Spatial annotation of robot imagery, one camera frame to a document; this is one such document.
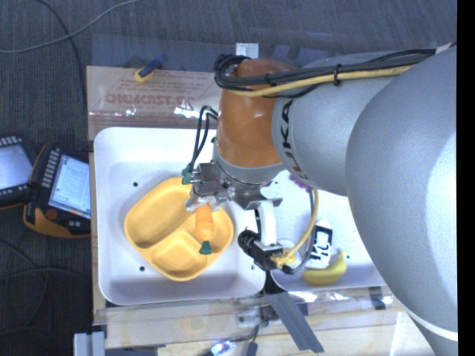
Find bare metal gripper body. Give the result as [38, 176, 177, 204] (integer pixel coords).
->
[190, 162, 265, 205]

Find orange carrot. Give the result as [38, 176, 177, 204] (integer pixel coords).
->
[194, 203, 217, 256]

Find yellow divided plate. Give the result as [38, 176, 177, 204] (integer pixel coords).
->
[123, 176, 235, 283]

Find purple grapes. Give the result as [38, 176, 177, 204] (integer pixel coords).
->
[289, 174, 311, 193]

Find white plastic tray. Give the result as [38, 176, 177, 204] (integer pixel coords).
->
[92, 126, 268, 307]
[264, 168, 389, 294]

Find brown cardboard board red print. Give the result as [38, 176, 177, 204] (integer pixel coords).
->
[85, 65, 402, 350]

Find white carton with black print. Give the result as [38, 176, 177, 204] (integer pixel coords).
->
[305, 217, 334, 271]

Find yellow banana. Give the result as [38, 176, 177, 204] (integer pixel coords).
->
[301, 251, 348, 287]

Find black cylinder on white bracket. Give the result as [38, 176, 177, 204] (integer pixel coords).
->
[237, 197, 285, 272]

